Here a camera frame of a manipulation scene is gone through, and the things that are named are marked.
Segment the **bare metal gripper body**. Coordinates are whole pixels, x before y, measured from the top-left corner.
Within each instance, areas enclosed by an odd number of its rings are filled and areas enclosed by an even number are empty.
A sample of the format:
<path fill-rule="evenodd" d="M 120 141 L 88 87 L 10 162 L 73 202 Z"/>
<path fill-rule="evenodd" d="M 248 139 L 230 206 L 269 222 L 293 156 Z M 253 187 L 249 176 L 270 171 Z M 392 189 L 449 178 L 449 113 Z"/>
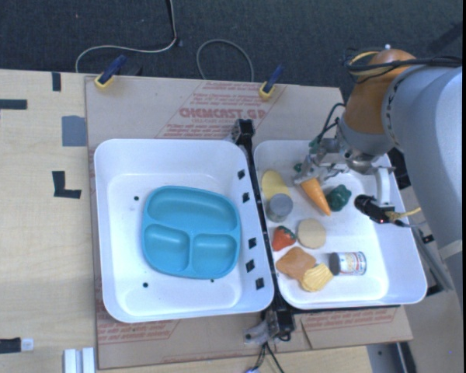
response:
<path fill-rule="evenodd" d="M 377 157 L 350 146 L 340 138 L 315 138 L 309 144 L 309 155 L 314 166 L 329 173 L 354 171 L 361 175 L 377 172 Z"/>

